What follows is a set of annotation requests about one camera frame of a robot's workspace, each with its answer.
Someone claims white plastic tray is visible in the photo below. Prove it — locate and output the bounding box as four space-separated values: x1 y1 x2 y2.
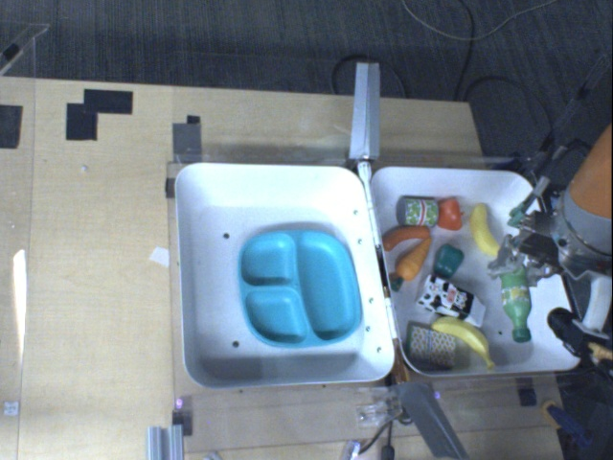
173 162 397 391
371 166 583 379

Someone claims cow print carton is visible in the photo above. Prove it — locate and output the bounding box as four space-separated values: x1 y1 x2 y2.
415 274 487 328

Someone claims orange sausage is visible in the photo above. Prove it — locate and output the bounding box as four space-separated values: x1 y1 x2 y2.
381 225 432 253

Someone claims orange carrot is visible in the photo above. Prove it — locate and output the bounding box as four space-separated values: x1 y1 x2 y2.
389 236 434 293

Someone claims pale wood board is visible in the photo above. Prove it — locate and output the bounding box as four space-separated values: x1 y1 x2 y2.
170 86 565 455

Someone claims green and white can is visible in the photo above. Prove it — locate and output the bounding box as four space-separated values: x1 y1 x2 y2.
396 195 441 228

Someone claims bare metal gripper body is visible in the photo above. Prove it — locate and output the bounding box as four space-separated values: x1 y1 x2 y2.
508 210 613 277

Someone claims green plastic bottle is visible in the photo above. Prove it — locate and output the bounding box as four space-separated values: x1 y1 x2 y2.
499 264 534 344

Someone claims yellow banana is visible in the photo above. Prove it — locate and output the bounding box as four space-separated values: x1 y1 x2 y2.
468 202 502 259
430 315 496 371

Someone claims dark green toy pepper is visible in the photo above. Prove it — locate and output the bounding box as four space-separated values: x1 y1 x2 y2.
433 243 465 280

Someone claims orange toy pepper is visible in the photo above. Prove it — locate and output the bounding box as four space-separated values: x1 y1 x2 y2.
437 197 465 232

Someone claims black cylinder on white bracket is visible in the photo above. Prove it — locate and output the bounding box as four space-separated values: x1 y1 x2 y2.
547 275 613 355

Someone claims patterned grey packet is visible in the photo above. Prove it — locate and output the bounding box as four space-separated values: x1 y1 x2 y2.
405 322 459 373

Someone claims blue divided plate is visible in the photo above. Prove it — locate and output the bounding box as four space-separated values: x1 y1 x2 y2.
238 229 363 350

